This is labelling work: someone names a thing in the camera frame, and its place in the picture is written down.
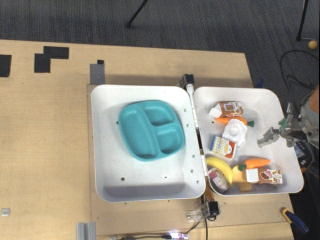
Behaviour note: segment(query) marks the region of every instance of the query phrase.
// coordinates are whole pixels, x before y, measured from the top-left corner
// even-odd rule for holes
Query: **metal bracket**
[[[187,85],[195,85],[195,78],[193,74],[184,74],[177,86],[187,90]]]
[[[9,217],[10,214],[11,214],[11,209],[10,208],[1,210],[1,217]]]
[[[209,177],[206,157],[204,155],[202,155],[201,160],[202,160],[202,167],[203,167],[204,176]]]
[[[264,135],[263,138],[258,140],[258,146],[262,148],[265,145],[276,142],[280,138],[280,131],[271,127]]]
[[[97,240],[96,223],[78,223],[76,226],[76,240]]]
[[[210,215],[209,203],[205,202],[198,209],[187,212],[186,220],[189,223],[198,223],[202,219],[207,218],[209,215]]]
[[[94,86],[106,84],[105,62],[98,60],[97,64],[90,64],[90,84]]]

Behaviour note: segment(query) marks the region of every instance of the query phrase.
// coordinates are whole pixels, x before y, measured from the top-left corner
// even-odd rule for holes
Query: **yellow object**
[[[318,48],[318,43],[316,41],[311,41],[308,46],[311,50],[315,50]]]
[[[288,218],[288,216],[286,215],[286,212],[290,212],[290,210],[288,208],[283,208],[281,211],[281,214],[288,223],[292,224],[292,221],[291,219]]]
[[[209,166],[215,167],[218,170],[220,170],[223,173],[226,181],[229,183],[230,186],[232,186],[234,173],[229,164],[227,164],[225,161],[218,157],[209,157],[206,159],[206,163]]]
[[[232,169],[233,172],[233,183],[241,192],[249,192],[252,190],[253,186],[250,182],[247,182],[246,170],[240,171],[239,166]]]

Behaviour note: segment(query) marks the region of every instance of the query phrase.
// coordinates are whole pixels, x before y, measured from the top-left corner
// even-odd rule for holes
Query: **toy carrot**
[[[255,168],[261,168],[268,164],[270,164],[271,161],[269,159],[264,158],[252,158],[244,162],[244,164],[239,165],[239,170],[243,171],[245,169],[255,169]]]
[[[232,119],[237,119],[237,120],[243,122],[245,126],[250,126],[250,127],[254,127],[255,126],[255,121],[248,122],[243,117],[223,117],[223,118],[217,118],[216,121],[218,123],[222,123],[222,124],[227,125],[230,122],[230,120],[232,120]]]

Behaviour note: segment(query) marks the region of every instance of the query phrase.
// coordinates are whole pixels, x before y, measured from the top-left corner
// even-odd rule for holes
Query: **orange ball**
[[[308,46],[311,50],[315,50],[318,48],[318,43],[316,41],[311,41]]]

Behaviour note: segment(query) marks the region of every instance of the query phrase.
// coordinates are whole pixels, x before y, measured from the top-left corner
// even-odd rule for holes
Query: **toy banana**
[[[206,163],[209,166],[215,167],[218,170],[220,170],[223,173],[226,181],[229,183],[230,186],[232,186],[234,173],[229,164],[227,164],[225,161],[218,157],[208,157],[206,159]]]

